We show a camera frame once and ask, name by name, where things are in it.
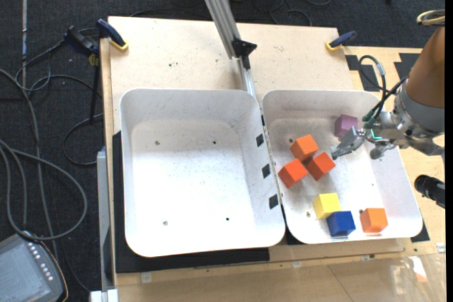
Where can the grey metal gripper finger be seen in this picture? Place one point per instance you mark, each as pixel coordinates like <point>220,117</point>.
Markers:
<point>379,151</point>
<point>347,143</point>

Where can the blue cube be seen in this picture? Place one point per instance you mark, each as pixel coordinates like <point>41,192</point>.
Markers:
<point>340,223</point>

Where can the black cylinder on white bracket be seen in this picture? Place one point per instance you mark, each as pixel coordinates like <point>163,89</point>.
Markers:
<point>430,188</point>

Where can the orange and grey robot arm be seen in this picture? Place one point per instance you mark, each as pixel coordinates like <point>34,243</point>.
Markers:
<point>426,81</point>

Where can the white plastic tray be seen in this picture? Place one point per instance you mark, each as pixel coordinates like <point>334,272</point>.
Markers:
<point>354,184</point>
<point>191,180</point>

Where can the yellow cube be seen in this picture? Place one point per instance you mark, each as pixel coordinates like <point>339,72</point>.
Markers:
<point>326,205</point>

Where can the purple cube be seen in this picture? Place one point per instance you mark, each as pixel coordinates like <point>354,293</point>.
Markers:
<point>344,124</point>

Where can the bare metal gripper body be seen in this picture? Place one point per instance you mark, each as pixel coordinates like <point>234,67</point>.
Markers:
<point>396,132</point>

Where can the pale wood board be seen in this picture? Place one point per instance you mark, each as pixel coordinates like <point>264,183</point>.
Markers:
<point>177,53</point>

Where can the orange cube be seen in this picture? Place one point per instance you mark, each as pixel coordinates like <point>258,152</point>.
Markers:
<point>373,220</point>
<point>321,166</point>
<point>293,173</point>
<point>304,146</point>

